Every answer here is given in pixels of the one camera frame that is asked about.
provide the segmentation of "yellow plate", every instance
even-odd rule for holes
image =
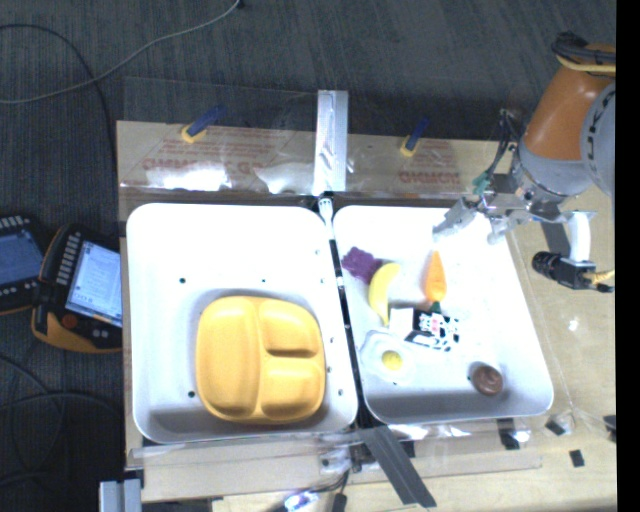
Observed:
[[[297,304],[223,297],[200,317],[198,394],[219,418],[263,424],[306,419],[322,404],[324,367],[320,327]]]

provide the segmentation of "yellow banana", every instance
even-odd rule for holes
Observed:
[[[369,283],[369,306],[378,313],[385,326],[389,323],[388,289],[398,272],[400,264],[385,263],[376,270]]]

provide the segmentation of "black fabric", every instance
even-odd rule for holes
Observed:
[[[153,45],[101,80],[108,116],[95,86],[6,103],[103,74],[148,42],[232,3],[4,2],[0,25],[49,31],[0,30],[0,215],[33,215],[51,231],[77,222],[117,233],[112,139],[115,121],[125,116],[124,77],[346,90],[352,131],[406,135],[426,115],[425,136],[486,140],[498,136],[504,106],[531,112],[558,68],[550,49],[558,33],[616,40],[614,0],[246,0],[219,23]],[[86,66],[50,31],[71,42]],[[143,104],[140,92],[130,96],[134,118],[189,114],[179,95],[156,90]],[[28,312],[0,317],[0,355],[50,391],[122,409],[121,355],[63,354],[35,341]],[[121,477],[122,422],[103,405],[71,395],[9,409],[12,400],[40,391],[9,363],[0,362],[0,376],[0,510],[98,510],[99,482]]]

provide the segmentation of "device screen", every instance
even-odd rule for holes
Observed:
[[[0,285],[37,277],[42,253],[28,231],[0,237]]]
[[[122,327],[120,254],[83,242],[66,308]]]

